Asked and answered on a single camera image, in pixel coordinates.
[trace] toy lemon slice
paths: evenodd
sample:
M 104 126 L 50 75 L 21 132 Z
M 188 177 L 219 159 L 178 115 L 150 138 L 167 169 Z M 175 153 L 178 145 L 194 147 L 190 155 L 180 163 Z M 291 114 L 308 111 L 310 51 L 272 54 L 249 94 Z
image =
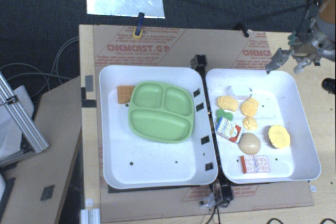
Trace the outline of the toy lemon slice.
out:
M 290 145 L 290 135 L 281 125 L 273 125 L 268 130 L 268 137 L 275 148 L 284 148 Z

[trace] toy food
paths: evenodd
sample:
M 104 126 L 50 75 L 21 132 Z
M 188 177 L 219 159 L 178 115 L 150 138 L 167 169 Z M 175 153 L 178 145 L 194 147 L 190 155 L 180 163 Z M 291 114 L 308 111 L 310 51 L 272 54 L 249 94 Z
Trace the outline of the toy food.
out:
M 290 135 L 281 125 L 273 125 L 268 130 L 268 137 L 275 148 L 284 148 L 290 145 Z
M 218 109 L 216 111 L 216 116 L 219 120 L 219 118 L 226 118 L 229 121 L 233 120 L 233 114 L 230 112 L 225 112 L 223 109 Z
M 225 118 L 220 118 L 216 127 L 216 134 L 233 143 L 238 143 L 242 135 L 242 128 Z
M 240 107 L 242 114 L 245 116 L 253 117 L 258 110 L 259 102 L 250 97 Z
M 221 109 L 236 111 L 238 109 L 238 101 L 229 95 L 218 97 L 217 104 Z
M 241 135 L 238 146 L 245 154 L 255 155 L 260 150 L 260 140 L 254 134 L 244 133 Z
M 243 173 L 268 173 L 269 165 L 266 155 L 240 156 Z
M 131 101 L 135 86 L 118 86 L 118 104 L 126 104 Z
M 247 130 L 251 130 L 254 131 L 256 129 L 258 129 L 258 124 L 255 118 L 253 117 L 246 117 L 243 119 L 243 125 L 245 127 L 245 129 Z

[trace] brown egg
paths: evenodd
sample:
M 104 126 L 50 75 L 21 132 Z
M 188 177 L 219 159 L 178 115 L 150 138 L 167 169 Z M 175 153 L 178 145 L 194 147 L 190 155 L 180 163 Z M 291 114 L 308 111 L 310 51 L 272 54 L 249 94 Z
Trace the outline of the brown egg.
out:
M 245 154 L 255 155 L 260 150 L 260 140 L 254 134 L 244 133 L 241 135 L 238 146 Z

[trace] small box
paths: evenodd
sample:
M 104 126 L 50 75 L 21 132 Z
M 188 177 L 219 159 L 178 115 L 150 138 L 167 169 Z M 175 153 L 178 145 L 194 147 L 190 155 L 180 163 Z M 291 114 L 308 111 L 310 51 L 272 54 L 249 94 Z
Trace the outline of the small box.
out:
M 216 134 L 237 144 L 242 135 L 242 128 L 226 118 L 220 118 L 216 126 Z
M 266 155 L 249 155 L 240 157 L 243 173 L 268 173 L 269 165 Z

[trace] tray hinge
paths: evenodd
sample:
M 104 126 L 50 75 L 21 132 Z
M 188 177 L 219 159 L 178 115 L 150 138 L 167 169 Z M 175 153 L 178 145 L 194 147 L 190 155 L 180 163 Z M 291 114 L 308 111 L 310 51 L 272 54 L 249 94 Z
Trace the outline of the tray hinge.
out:
M 205 101 L 206 101 L 206 106 L 208 110 L 208 115 L 209 115 L 209 121 L 210 121 L 210 126 L 211 126 L 211 133 L 212 133 L 212 138 L 214 141 L 214 147 L 215 147 L 215 153 L 216 153 L 216 159 L 217 159 L 217 164 L 218 164 L 218 180 L 220 183 L 220 188 L 222 191 L 222 197 L 223 197 L 223 205 L 225 204 L 228 205 L 228 203 L 233 200 L 233 191 L 230 185 L 230 181 L 226 178 L 226 176 L 223 173 L 222 169 L 222 164 L 221 164 L 221 157 L 219 155 L 219 150 L 218 150 L 218 144 L 217 144 L 217 138 L 216 138 L 216 132 L 212 120 L 212 114 L 211 114 L 211 107 L 210 107 L 210 101 L 209 101 L 209 94 L 207 90 L 207 85 L 206 85 L 206 80 L 205 80 L 205 67 L 207 65 L 207 60 L 205 55 L 195 55 L 195 57 L 191 60 L 191 68 L 195 69 L 202 78 L 202 83 L 203 83 L 203 88 L 204 88 L 204 95 L 205 95 Z

